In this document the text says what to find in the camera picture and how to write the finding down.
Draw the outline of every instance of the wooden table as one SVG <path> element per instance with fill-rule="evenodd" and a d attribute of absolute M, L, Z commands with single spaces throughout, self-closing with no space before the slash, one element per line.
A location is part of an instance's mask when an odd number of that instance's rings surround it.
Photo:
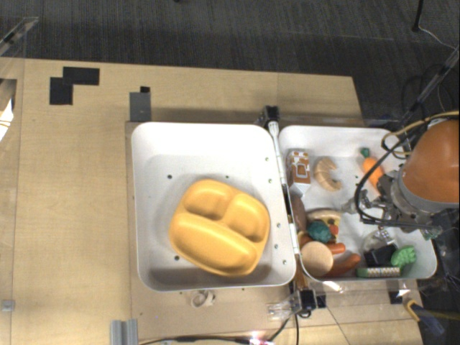
<path fill-rule="evenodd" d="M 50 60 L 24 65 L 13 345 L 108 344 L 110 322 L 131 317 L 139 318 L 141 340 L 203 328 L 200 312 L 177 316 L 186 305 L 178 293 L 150 293 L 161 306 L 162 333 L 155 332 L 157 318 L 139 316 L 132 306 L 142 298 L 130 280 L 129 92 L 151 88 L 154 120 L 251 121 L 264 105 L 278 105 L 283 114 L 361 122 L 349 77 Z M 73 106 L 51 106 L 50 77 L 61 77 L 63 66 L 100 68 L 100 84 L 74 86 Z M 401 305 L 390 305 L 385 282 L 347 285 L 348 295 L 328 295 L 329 309 L 301 321 L 302 344 L 421 344 L 415 321 Z M 259 324 L 254 330 L 277 328 L 260 311 L 270 290 L 226 291 L 224 302 L 241 305 L 229 305 L 208 333 L 247 331 L 229 323 L 238 315 L 231 311 L 250 313 Z M 292 326 L 277 344 L 294 343 Z"/>

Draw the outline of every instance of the dark gray floor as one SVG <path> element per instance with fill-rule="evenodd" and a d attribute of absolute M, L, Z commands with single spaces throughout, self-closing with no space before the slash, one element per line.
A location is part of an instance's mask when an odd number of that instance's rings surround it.
<path fill-rule="evenodd" d="M 411 32 L 417 3 L 0 0 L 0 16 L 40 18 L 31 58 L 351 75 L 364 116 L 395 119 L 404 82 L 450 53 Z M 457 45 L 459 0 L 425 0 L 422 25 Z M 448 86 L 458 98 L 458 80 Z M 447 93 L 441 97 L 449 104 Z M 406 102 L 414 99 L 409 91 Z M 437 98 L 430 102 L 440 109 Z"/>

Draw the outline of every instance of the yellow divided plate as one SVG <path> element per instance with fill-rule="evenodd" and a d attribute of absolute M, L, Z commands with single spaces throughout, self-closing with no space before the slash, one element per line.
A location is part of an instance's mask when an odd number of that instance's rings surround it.
<path fill-rule="evenodd" d="M 249 194 L 211 179 L 187 189 L 172 217 L 174 250 L 217 275 L 250 274 L 262 256 L 270 232 L 265 206 Z"/>

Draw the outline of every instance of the clear plastic part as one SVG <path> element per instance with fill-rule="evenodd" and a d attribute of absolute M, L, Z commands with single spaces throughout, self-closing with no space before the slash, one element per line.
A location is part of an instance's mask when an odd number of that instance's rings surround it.
<path fill-rule="evenodd" d="M 22 90 L 27 33 L 37 18 L 2 18 L 0 27 L 0 344 L 11 343 Z"/>

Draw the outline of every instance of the green toy vegetable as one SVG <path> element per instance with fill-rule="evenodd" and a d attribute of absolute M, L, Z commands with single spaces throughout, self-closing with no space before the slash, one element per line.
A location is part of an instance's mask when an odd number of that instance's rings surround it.
<path fill-rule="evenodd" d="M 414 263 L 417 260 L 413 245 L 406 245 L 405 247 L 399 248 L 391 256 L 391 264 L 395 267 L 403 269 L 408 263 Z"/>
<path fill-rule="evenodd" d="M 313 240 L 321 243 L 327 243 L 332 238 L 331 231 L 322 221 L 314 221 L 307 227 L 308 235 Z"/>

